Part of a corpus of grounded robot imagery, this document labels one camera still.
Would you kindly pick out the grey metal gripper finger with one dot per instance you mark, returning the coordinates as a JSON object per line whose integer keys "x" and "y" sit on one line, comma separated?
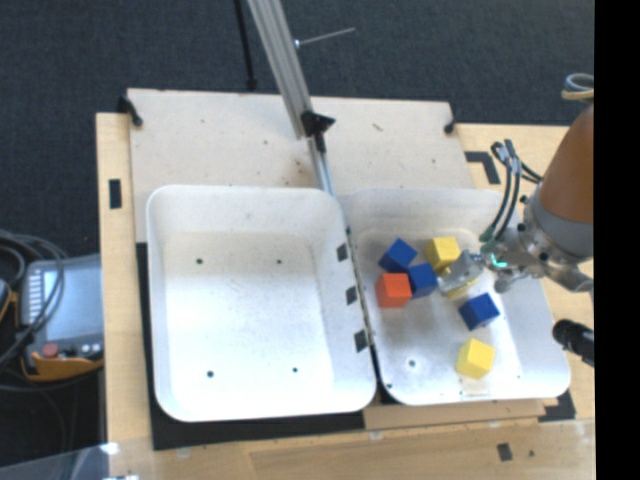
{"x": 452, "y": 282}
{"x": 471, "y": 260}

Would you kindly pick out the orange cube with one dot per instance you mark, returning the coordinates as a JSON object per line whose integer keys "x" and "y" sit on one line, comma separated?
{"x": 393, "y": 290}

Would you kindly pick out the yellow cube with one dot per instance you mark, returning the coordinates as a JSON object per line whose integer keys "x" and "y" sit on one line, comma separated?
{"x": 442, "y": 252}
{"x": 462, "y": 292}
{"x": 475, "y": 358}

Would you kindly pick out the blue cube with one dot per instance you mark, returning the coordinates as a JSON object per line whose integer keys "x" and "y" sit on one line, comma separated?
{"x": 424, "y": 278}
{"x": 479, "y": 311}
{"x": 397, "y": 255}

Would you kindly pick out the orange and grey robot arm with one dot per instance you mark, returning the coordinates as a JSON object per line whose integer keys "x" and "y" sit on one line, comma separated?
{"x": 570, "y": 178}

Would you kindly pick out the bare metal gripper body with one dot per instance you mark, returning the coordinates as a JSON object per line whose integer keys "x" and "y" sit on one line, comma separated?
{"x": 522, "y": 253}

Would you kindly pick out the black cylinder on white bracket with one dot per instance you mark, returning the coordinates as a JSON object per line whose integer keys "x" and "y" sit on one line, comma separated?
{"x": 575, "y": 339}

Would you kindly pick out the white plastic tray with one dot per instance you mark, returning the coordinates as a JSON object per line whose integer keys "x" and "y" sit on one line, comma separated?
{"x": 435, "y": 368}
{"x": 240, "y": 308}

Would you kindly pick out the pale wood board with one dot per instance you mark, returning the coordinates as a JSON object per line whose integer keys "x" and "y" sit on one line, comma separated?
{"x": 230, "y": 138}

